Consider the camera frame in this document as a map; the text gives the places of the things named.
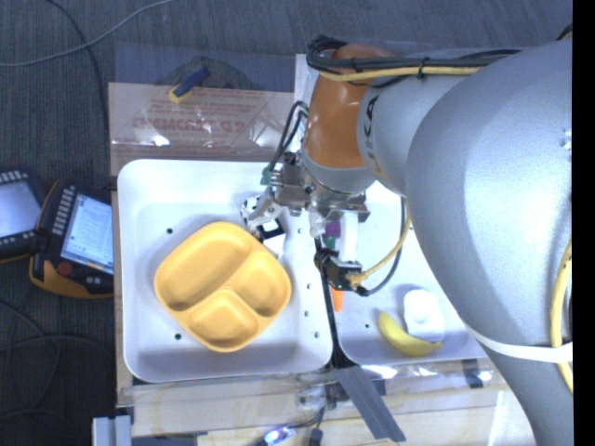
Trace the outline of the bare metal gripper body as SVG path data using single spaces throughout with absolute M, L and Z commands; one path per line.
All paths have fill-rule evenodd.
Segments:
M 271 185 L 275 202 L 308 212 L 312 224 L 326 224 L 347 213 L 360 222 L 369 217 L 365 192 L 371 187 L 371 171 L 363 166 L 332 168 L 303 151 L 287 153 Z

